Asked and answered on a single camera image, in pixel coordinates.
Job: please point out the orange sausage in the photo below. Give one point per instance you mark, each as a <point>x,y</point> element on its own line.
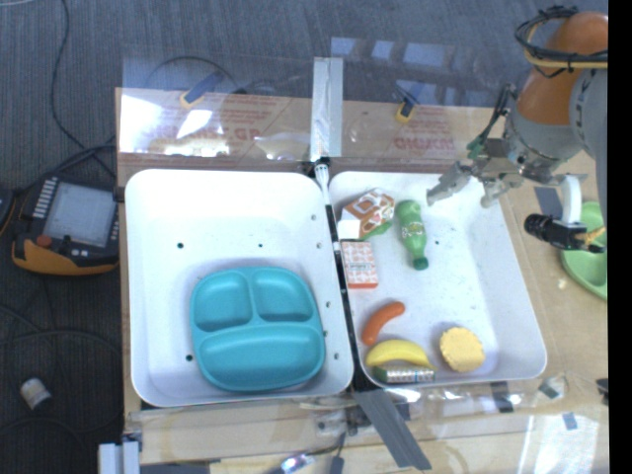
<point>380,321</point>

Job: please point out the small grey cylinder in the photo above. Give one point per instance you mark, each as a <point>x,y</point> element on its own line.
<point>35,393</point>

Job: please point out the yellow round biscuit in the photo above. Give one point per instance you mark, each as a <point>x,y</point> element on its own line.
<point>461,349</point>

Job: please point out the white plastic tray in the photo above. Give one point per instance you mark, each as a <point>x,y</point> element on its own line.
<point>222,215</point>
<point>469,284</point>

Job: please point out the orange and white carton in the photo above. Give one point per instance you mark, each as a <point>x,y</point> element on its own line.
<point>368,208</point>

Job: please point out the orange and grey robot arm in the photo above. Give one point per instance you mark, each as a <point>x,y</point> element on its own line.
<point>548,92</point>

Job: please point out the green plastic bottle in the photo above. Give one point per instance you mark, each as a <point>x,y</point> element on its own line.
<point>414,232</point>

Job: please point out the thin black and white rod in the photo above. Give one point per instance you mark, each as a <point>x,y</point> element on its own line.
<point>340,264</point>

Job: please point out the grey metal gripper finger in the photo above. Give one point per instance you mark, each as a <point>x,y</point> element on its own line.
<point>494,191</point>
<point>451,181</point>

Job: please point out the blue divided plate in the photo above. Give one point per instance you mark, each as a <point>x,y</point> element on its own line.
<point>257,334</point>

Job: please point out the green divided plate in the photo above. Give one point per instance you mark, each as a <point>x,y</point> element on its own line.
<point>590,269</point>

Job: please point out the yellow banana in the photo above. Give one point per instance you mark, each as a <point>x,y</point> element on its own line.
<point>395,352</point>

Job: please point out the black cylinder on white bracket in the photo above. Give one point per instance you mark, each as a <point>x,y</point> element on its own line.
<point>555,231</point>

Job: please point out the brown cardboard board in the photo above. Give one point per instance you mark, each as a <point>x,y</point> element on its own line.
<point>568,343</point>

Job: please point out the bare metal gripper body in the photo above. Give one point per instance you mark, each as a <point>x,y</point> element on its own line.
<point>498,166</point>

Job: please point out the orange patterned packet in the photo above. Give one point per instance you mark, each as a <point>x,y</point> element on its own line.
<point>359,264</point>

